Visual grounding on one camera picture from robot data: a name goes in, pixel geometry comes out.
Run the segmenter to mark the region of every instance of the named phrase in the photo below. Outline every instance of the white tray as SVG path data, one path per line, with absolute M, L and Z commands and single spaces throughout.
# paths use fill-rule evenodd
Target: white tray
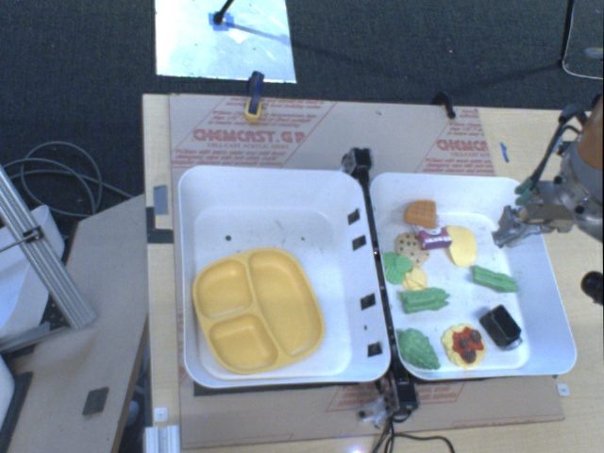
M 545 244 L 541 236 L 528 237 L 516 247 L 498 248 L 491 233 L 497 230 L 504 206 L 513 203 L 517 182 L 501 177 L 412 175 L 387 173 L 371 185 L 380 252 L 394 251 L 397 235 L 412 231 L 403 220 L 405 208 L 419 199 L 437 204 L 440 225 L 471 229 L 478 242 L 476 264 L 516 279 L 517 293 L 497 293 L 472 282 L 469 268 L 457 267 L 443 249 L 430 251 L 422 266 L 428 286 L 445 289 L 449 305 L 437 311 L 403 312 L 396 296 L 402 286 L 387 283 L 395 328 L 414 327 L 428 336 L 440 369 L 430 371 L 406 362 L 421 379 L 489 378 L 557 375 L 569 371 L 576 348 L 564 313 Z M 498 348 L 478 319 L 502 304 L 522 329 L 523 342 L 513 350 Z M 472 369 L 456 366 L 446 356 L 441 337 L 450 326 L 467 323 L 477 328 L 486 343 L 483 362 Z
M 390 348 L 361 186 L 335 171 L 199 166 L 178 185 L 182 263 L 184 362 L 191 377 L 210 388 L 294 383 L 358 382 L 380 378 Z M 348 216 L 359 218 L 349 224 Z M 353 249 L 364 237 L 365 245 Z M 213 357 L 193 310 L 191 287 L 209 263 L 258 247 L 294 255 L 324 314 L 321 346 L 302 361 L 253 375 L 238 375 Z M 376 304 L 361 309 L 373 294 Z M 368 356 L 370 344 L 381 354 Z

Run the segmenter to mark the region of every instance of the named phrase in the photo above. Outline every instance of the yellow plate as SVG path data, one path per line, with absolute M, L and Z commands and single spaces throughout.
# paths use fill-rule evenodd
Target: yellow plate
M 302 266 L 278 248 L 208 265 L 195 278 L 193 303 L 214 357 L 233 373 L 300 361 L 325 336 L 323 313 Z

